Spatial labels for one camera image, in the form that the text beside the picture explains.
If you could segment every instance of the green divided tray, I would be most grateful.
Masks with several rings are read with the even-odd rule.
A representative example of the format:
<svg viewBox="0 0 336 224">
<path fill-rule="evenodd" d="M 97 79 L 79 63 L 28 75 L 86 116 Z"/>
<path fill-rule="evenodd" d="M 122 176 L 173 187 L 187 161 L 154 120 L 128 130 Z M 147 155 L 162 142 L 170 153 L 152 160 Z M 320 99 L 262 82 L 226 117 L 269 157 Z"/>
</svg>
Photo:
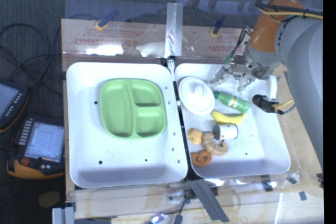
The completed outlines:
<svg viewBox="0 0 336 224">
<path fill-rule="evenodd" d="M 100 114 L 105 130 L 117 138 L 145 138 L 166 128 L 160 88 L 144 79 L 112 79 L 100 91 Z"/>
</svg>

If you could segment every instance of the croissant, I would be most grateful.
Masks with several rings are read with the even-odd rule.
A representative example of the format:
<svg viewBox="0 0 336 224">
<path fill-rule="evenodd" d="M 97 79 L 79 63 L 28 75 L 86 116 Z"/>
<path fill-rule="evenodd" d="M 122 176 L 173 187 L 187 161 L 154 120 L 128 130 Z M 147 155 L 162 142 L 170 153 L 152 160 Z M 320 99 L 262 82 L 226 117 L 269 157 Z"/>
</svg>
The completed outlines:
<svg viewBox="0 0 336 224">
<path fill-rule="evenodd" d="M 222 145 L 218 145 L 213 141 L 215 135 L 213 133 L 206 133 L 203 135 L 203 145 L 205 150 L 210 152 L 212 155 L 224 155 L 228 152 L 229 147 L 223 141 Z"/>
</svg>

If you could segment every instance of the toy food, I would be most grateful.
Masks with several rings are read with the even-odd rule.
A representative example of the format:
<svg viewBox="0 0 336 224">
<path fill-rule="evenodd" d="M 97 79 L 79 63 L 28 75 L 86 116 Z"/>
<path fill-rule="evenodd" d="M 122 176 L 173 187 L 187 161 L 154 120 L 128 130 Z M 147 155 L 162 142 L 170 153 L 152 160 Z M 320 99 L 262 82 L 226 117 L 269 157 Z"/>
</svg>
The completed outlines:
<svg viewBox="0 0 336 224">
<path fill-rule="evenodd" d="M 206 166 L 212 160 L 212 155 L 208 151 L 194 152 L 191 154 L 191 162 L 195 166 Z"/>
<path fill-rule="evenodd" d="M 223 141 L 222 145 L 218 145 L 213 141 L 215 135 L 213 133 L 206 133 L 203 136 L 203 145 L 206 151 L 210 152 L 212 155 L 224 155 L 228 152 L 229 147 Z"/>
<path fill-rule="evenodd" d="M 222 114 L 218 111 L 215 111 L 215 110 L 212 112 L 212 117 L 214 117 L 216 122 L 218 122 L 219 124 L 234 123 L 234 124 L 238 125 L 242 122 L 242 120 L 245 116 L 246 116 L 245 113 L 241 114 L 241 115 L 238 115 L 238 116 L 230 117 L 230 116 L 224 115 L 224 114 Z"/>
<path fill-rule="evenodd" d="M 188 130 L 189 141 L 195 145 L 202 143 L 203 133 L 200 130 L 191 128 Z"/>
</svg>

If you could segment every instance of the green bottle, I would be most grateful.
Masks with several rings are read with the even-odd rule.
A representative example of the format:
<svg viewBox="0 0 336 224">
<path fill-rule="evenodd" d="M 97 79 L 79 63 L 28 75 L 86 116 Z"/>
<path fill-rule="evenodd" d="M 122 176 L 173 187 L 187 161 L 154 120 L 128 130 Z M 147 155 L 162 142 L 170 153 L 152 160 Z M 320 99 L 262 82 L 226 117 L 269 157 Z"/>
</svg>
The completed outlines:
<svg viewBox="0 0 336 224">
<path fill-rule="evenodd" d="M 248 111 L 250 104 L 248 101 L 240 99 L 232 94 L 222 94 L 218 91 L 214 92 L 216 99 L 219 99 L 223 104 L 230 106 L 236 110 L 239 110 L 241 113 L 246 113 Z"/>
</svg>

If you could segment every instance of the white plate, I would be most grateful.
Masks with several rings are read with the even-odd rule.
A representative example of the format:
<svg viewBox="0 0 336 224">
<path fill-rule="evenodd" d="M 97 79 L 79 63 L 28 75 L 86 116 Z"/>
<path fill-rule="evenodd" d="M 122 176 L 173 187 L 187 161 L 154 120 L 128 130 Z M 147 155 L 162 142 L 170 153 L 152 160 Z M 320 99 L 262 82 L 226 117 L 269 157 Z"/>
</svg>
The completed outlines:
<svg viewBox="0 0 336 224">
<path fill-rule="evenodd" d="M 221 65 L 184 63 L 176 67 L 175 77 L 177 84 L 188 76 L 198 77 L 209 83 L 220 68 Z M 285 173 L 290 167 L 290 156 L 277 115 L 266 113 L 251 102 L 255 94 L 267 94 L 266 82 L 256 80 L 241 93 L 237 91 L 238 85 L 239 82 L 231 77 L 224 84 L 214 88 L 219 92 L 230 93 L 250 101 L 247 115 L 238 125 L 238 137 L 225 140 L 229 147 L 226 155 L 213 156 L 207 166 L 193 166 L 193 169 L 203 178 Z M 216 99 L 214 110 L 224 114 L 239 114 L 238 111 L 223 105 L 218 99 Z M 182 105 L 182 114 L 186 132 L 190 128 L 212 132 L 216 124 L 211 113 L 196 115 Z M 188 149 L 190 153 L 199 152 L 204 150 L 204 146 L 202 144 L 197 146 L 188 140 Z"/>
<path fill-rule="evenodd" d="M 115 78 L 147 79 L 159 86 L 167 115 L 162 134 L 122 140 L 105 131 L 100 89 Z M 143 63 L 75 63 L 67 71 L 67 94 L 70 176 L 77 186 L 162 184 L 184 179 L 188 165 L 172 78 L 166 68 Z"/>
</svg>

